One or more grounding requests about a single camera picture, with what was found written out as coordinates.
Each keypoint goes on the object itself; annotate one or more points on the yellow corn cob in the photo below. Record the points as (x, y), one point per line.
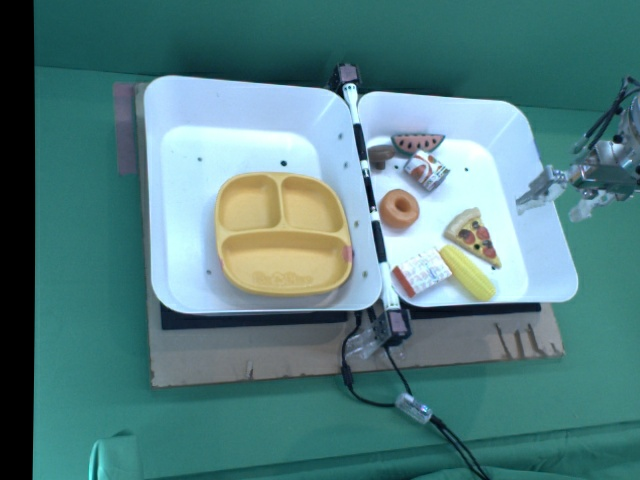
(470, 274)

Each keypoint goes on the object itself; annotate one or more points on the thin black and white rod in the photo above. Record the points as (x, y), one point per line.
(372, 203)

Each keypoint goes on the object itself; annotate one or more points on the yellow divided plate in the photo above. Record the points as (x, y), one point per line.
(282, 253)

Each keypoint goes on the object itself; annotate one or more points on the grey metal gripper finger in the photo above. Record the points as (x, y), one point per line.
(542, 188)
(584, 210)

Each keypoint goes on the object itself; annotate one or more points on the orange doughnut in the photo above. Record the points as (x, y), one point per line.
(387, 213)

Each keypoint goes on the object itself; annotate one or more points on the white and orange carton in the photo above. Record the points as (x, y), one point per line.
(422, 272)

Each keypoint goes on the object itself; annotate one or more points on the red watermelon slice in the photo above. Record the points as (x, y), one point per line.
(417, 144)

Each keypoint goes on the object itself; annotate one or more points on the small orange and white can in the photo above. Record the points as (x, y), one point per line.
(426, 170)

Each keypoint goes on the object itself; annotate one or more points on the brown mushroom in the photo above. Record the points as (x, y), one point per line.
(381, 154)

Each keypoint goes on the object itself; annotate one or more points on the brown cardboard board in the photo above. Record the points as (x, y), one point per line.
(280, 345)

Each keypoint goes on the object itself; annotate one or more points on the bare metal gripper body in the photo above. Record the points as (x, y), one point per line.
(607, 170)

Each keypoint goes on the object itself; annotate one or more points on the white plastic tray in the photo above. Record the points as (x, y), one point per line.
(505, 178)
(240, 118)

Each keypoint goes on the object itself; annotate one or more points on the pizza slice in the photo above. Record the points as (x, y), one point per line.
(475, 238)

